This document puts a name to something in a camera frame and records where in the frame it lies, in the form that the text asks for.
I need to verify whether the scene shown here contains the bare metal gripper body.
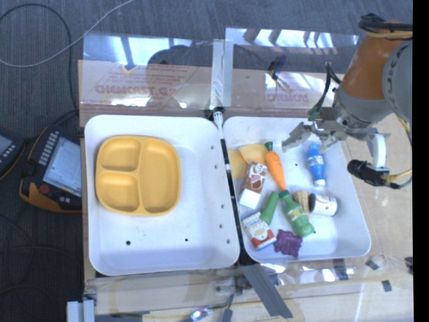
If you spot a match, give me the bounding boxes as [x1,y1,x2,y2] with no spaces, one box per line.
[312,107,377,141]

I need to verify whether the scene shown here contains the black block with thin wires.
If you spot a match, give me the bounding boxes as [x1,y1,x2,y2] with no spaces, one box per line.
[267,54,287,81]

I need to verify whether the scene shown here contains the yellow divided plate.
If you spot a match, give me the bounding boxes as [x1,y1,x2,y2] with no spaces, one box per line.
[94,134,182,217]

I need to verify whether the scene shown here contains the black cylinder on white bracket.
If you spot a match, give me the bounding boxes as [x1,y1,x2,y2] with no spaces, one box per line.
[347,132,391,188]

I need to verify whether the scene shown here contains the white plastic tray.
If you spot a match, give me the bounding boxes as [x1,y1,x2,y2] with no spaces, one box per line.
[222,115,372,264]
[83,113,241,277]

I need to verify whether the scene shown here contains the brown and white carton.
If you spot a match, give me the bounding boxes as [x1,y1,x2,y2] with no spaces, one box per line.
[238,161,269,211]

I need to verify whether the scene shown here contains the white can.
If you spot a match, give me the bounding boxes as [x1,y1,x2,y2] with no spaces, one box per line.
[308,193,339,217]

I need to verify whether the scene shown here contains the purple grapes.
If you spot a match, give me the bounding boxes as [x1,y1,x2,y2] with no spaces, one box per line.
[273,229,304,259]

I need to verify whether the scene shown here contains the brown cardboard board, red print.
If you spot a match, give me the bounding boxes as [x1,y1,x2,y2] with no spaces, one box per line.
[77,58,386,315]

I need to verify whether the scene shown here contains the orange carrot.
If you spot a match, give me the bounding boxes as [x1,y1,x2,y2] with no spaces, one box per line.
[263,141,288,192]

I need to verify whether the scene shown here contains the green cylinder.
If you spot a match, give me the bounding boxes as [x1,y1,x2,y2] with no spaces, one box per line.
[260,191,280,226]

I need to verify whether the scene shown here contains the white and red carton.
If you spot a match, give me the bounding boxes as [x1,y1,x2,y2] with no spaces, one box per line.
[240,211,278,251]

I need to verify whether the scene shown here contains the yellow flat slice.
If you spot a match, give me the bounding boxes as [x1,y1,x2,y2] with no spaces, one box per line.
[238,143,269,166]

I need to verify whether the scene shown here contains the green bottle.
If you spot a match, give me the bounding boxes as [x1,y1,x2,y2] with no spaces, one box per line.
[278,189,316,239]

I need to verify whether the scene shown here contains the blue bottle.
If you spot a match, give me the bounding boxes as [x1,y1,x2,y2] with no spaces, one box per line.
[305,142,327,187]

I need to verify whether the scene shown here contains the brown ice cream cone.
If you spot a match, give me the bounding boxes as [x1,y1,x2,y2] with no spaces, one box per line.
[292,190,311,218]

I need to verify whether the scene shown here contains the yellow bread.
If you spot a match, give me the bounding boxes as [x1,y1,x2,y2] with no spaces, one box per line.
[227,148,248,181]

